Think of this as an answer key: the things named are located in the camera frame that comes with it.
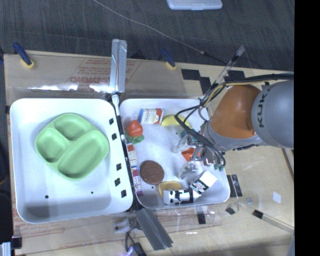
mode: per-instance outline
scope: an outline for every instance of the green plate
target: green plate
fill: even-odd
[[[90,174],[110,150],[106,136],[76,113],[64,113],[43,128],[35,139],[38,155],[68,180]]]

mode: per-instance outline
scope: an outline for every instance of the white object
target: white object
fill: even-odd
[[[281,195],[278,194],[277,192],[273,192],[272,200],[281,204]]]
[[[204,171],[191,182],[190,188],[197,193],[202,194],[207,189],[211,188],[216,181],[217,178],[211,172]]]
[[[63,113],[83,116],[104,133],[110,143],[107,157],[79,181],[70,181],[56,173],[39,157],[34,146],[38,133]],[[10,108],[10,121],[16,208],[24,221],[45,223],[108,215],[131,207],[133,194],[116,114],[107,101],[19,99]]]
[[[221,0],[166,0],[170,9],[173,10],[215,10],[221,9]]]
[[[122,118],[123,127],[126,128],[130,121],[137,120],[139,118],[141,109],[163,108],[165,117],[168,115],[175,115],[181,110],[196,106],[198,104],[199,101],[196,99],[183,98],[127,99],[120,104],[120,115]],[[188,113],[189,112],[185,112],[181,115],[186,117]],[[206,109],[203,109],[201,114],[207,120],[209,119]],[[199,131],[204,120],[196,111],[189,117],[188,122],[192,128],[195,129],[195,131]],[[178,172],[181,166],[186,163],[186,160],[180,152],[173,153],[173,149],[181,138],[180,133],[183,131],[183,128],[179,124],[168,126],[162,126],[161,124],[146,124],[142,125],[142,127],[144,140],[140,143],[134,144],[138,163],[141,165],[141,163],[146,160],[157,162],[164,170],[164,182],[176,181],[179,182],[183,188],[187,188],[187,180],[177,178]],[[208,167],[202,164],[199,172],[194,173],[193,178],[205,170],[210,171],[217,178],[214,186],[208,189],[205,192],[205,195],[199,197],[196,202],[181,204],[181,207],[219,204],[225,202],[229,198],[230,187],[225,170],[215,170],[213,166]],[[142,180],[141,187],[143,195],[138,196],[137,198],[140,204],[142,204],[145,208],[156,210],[177,207],[176,205],[164,204],[164,199],[160,195],[156,185],[150,185]]]
[[[194,203],[200,196],[192,188],[168,189],[163,191],[163,202],[166,205]]]

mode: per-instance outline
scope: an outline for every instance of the wire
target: wire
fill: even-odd
[[[203,52],[203,55],[206,56],[206,57],[210,57],[218,62],[221,62],[222,64],[224,65],[227,65],[228,63],[226,63],[225,61],[221,60],[221,59],[218,59],[216,57],[213,57],[212,55],[210,55],[209,53],[207,53],[206,51]]]
[[[125,19],[125,20],[128,20],[128,21],[130,21],[130,22],[133,22],[133,23],[139,24],[139,25],[141,25],[141,26],[144,26],[144,27],[146,27],[146,28],[148,28],[148,29],[150,29],[150,30],[153,30],[153,31],[159,33],[160,35],[162,35],[162,36],[164,36],[164,37],[166,37],[166,38],[169,38],[169,39],[171,39],[171,40],[173,40],[173,41],[175,41],[175,42],[177,42],[177,43],[180,43],[180,44],[182,44],[182,45],[184,45],[184,46],[186,46],[186,47],[189,47],[189,48],[195,50],[196,52],[198,52],[198,53],[200,53],[200,54],[202,54],[202,55],[205,55],[205,52],[204,52],[204,51],[201,51],[201,50],[199,50],[199,49],[197,49],[197,48],[195,48],[195,47],[193,47],[193,46],[191,46],[191,45],[189,45],[189,44],[186,44],[185,42],[182,42],[182,41],[180,41],[180,40],[177,40],[177,39],[175,39],[175,38],[173,38],[173,37],[171,37],[171,36],[169,36],[169,35],[161,32],[161,31],[159,31],[159,30],[157,30],[157,29],[155,29],[155,28],[147,25],[147,24],[144,24],[144,23],[138,22],[138,21],[136,21],[136,20],[133,20],[133,19],[131,19],[131,18],[128,18],[128,17],[122,15],[121,13],[118,13],[118,12],[116,12],[115,10],[107,7],[106,5],[102,4],[101,2],[99,2],[99,1],[97,1],[97,0],[92,0],[92,1],[95,2],[95,3],[97,3],[98,5],[101,5],[102,7],[106,8],[106,9],[109,10],[110,12],[112,12],[112,13],[120,16],[121,18],[123,18],[123,19]]]
[[[201,110],[202,110],[203,108],[204,108],[203,106],[200,106],[200,107],[198,108],[199,117],[201,117],[204,122],[208,122],[208,120],[205,119],[204,116],[203,116],[202,113],[201,113]]]
[[[186,123],[187,119],[197,110],[200,108],[200,105],[197,105],[187,116],[186,118],[184,119],[184,123]]]
[[[243,86],[255,83],[267,82],[271,80],[293,80],[293,74],[266,74],[247,77],[241,80],[229,80],[215,85],[211,90],[207,91],[200,104],[205,108],[225,87]]]
[[[132,237],[130,236],[131,231],[134,230],[134,229],[142,230],[142,228],[140,227],[140,225],[137,224],[137,225],[135,225],[134,227],[132,227],[129,231],[127,231],[127,232],[125,233],[124,247],[125,247],[125,251],[126,251],[126,252],[129,251],[128,239],[130,239],[131,242],[132,242],[133,244],[135,244],[135,241],[134,241],[134,240],[132,239]]]

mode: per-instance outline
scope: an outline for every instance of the chocolate cookie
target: chocolate cookie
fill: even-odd
[[[144,161],[140,167],[140,176],[146,183],[156,185],[165,177],[164,169],[155,161]]]

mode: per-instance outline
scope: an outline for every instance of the table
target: table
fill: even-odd
[[[18,55],[6,55],[6,104],[34,97],[26,90],[30,85],[85,83],[90,78],[108,79],[110,58],[65,53],[27,51],[35,67],[19,64]],[[163,61],[128,59],[126,93],[129,98],[193,98],[202,87],[219,76],[224,67],[176,63],[175,70]],[[233,68],[246,77],[282,73],[273,70]],[[54,92],[49,97],[69,97]],[[209,114],[218,105],[223,93],[213,100]],[[90,98],[99,97],[91,94]],[[28,256],[125,255],[125,235],[115,232],[115,224],[132,213],[80,218],[45,224],[23,221],[16,209],[12,166],[10,118],[7,116],[12,189],[14,236],[22,238],[22,247],[15,254]],[[225,155],[226,174],[236,177],[241,194],[226,202],[179,210],[156,210],[157,218],[173,240],[172,247],[154,251],[143,231],[133,230],[132,238],[140,242],[148,256],[178,255],[286,255],[295,230],[294,157],[291,150],[260,146]],[[199,211],[204,220],[200,224]]]

